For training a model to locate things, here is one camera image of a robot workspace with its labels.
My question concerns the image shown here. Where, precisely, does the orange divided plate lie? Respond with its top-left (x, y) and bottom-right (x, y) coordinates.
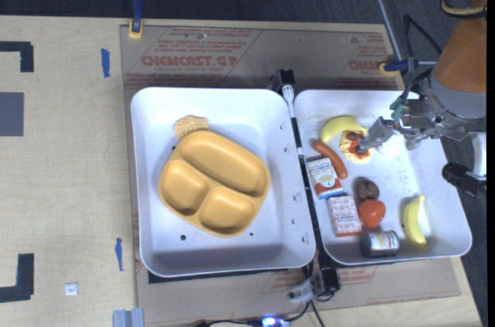
top-left (157, 128), bottom-right (272, 240)

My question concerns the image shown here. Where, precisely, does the thin black and white rod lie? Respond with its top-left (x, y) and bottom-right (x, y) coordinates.
top-left (282, 84), bottom-right (324, 261)

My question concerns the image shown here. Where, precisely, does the brown cardboard board, red print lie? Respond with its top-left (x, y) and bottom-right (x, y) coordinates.
top-left (118, 22), bottom-right (462, 319)

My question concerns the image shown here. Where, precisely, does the small grey and white can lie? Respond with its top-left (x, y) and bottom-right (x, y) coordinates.
top-left (359, 229), bottom-right (401, 258)

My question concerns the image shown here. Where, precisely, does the white plastic tray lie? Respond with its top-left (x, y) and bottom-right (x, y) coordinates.
top-left (293, 88), bottom-right (473, 267)
top-left (129, 86), bottom-right (317, 278)

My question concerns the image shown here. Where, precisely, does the orange sausage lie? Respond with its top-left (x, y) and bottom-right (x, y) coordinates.
top-left (312, 139), bottom-right (349, 180)

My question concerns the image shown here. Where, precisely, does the orange and white packet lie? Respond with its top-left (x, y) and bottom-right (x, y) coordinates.
top-left (326, 194), bottom-right (364, 238)

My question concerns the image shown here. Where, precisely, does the orange toy tomato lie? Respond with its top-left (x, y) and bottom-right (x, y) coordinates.
top-left (357, 198), bottom-right (387, 230)

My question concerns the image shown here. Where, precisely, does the yellow corn cob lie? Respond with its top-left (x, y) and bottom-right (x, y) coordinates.
top-left (172, 114), bottom-right (210, 139)

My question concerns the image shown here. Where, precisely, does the brown round toy food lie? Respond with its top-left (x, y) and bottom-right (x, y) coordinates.
top-left (354, 176), bottom-right (381, 201)

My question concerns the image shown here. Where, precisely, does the red and white carton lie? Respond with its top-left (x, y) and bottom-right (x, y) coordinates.
top-left (305, 155), bottom-right (345, 200)

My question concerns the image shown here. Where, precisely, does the black block with thin wires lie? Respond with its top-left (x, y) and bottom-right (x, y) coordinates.
top-left (316, 264), bottom-right (342, 296)
top-left (269, 69), bottom-right (297, 93)

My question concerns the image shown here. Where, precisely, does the black cylinder on white bracket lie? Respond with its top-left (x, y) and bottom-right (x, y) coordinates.
top-left (442, 132), bottom-right (488, 199)

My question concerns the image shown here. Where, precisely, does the yellow banana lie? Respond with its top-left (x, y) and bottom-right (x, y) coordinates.
top-left (319, 114), bottom-right (369, 145)
top-left (401, 194), bottom-right (428, 250)

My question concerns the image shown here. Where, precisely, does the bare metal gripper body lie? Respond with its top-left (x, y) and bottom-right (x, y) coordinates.
top-left (394, 100), bottom-right (487, 143)

